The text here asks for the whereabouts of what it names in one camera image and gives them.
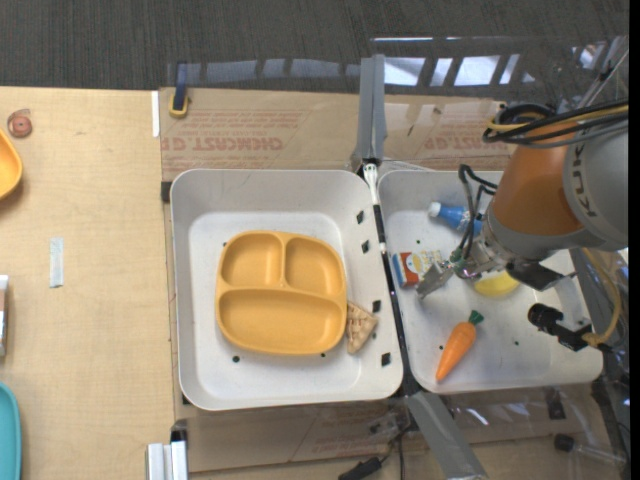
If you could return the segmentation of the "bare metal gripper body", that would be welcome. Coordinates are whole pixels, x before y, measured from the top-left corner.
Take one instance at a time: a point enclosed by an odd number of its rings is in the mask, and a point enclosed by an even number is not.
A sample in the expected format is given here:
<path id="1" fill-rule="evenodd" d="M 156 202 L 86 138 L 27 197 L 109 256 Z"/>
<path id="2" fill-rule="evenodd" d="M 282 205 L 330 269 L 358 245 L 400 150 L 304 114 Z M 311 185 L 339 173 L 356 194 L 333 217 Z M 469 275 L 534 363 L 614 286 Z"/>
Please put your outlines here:
<path id="1" fill-rule="evenodd" d="M 470 247 L 457 247 L 451 253 L 451 265 L 455 275 L 463 280 L 477 280 L 484 274 L 497 273 L 505 269 L 493 251 L 483 243 L 472 243 Z"/>

